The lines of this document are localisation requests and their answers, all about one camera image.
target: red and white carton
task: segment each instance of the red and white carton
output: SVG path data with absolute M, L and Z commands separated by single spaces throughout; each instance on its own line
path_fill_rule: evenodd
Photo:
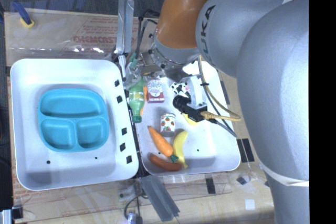
M 164 96 L 160 79 L 152 79 L 147 85 L 148 103 L 163 103 Z

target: black connector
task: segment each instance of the black connector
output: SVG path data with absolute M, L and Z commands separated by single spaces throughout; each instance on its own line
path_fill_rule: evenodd
M 188 106 L 188 104 L 191 103 L 190 98 L 187 97 L 183 97 L 181 95 L 177 95 L 174 99 L 173 99 L 173 106 L 178 109 L 180 112 L 187 114 L 188 118 L 195 121 L 195 122 L 199 122 L 204 120 L 204 117 L 201 115 L 202 111 L 207 111 L 207 106 L 203 106 L 199 109 L 194 109 L 190 106 Z

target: orange carrot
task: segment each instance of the orange carrot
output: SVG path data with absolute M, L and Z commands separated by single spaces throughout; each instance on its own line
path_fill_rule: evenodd
M 178 171 L 182 169 L 182 164 L 167 162 L 154 154 L 150 155 L 149 160 L 156 166 L 165 169 L 167 171 Z
M 148 127 L 149 132 L 152 136 L 155 146 L 158 150 L 165 156 L 170 157 L 173 154 L 173 147 L 168 141 L 159 134 L 153 127 Z

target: black hole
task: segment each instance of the black hole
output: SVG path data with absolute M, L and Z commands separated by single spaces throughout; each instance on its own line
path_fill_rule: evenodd
M 131 163 L 132 162 L 132 156 L 127 156 L 126 157 L 126 163 Z
M 117 97 L 117 101 L 118 101 L 118 104 L 119 104 L 120 102 L 122 102 L 122 97 L 121 97 L 121 96 L 118 96 L 118 97 Z
M 119 147 L 120 151 L 122 152 L 126 148 L 125 143 L 122 143 Z

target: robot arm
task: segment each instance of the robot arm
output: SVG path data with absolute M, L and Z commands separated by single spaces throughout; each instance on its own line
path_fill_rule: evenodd
M 153 60 L 179 82 L 202 55 L 237 79 L 276 223 L 309 223 L 309 0 L 165 0 Z

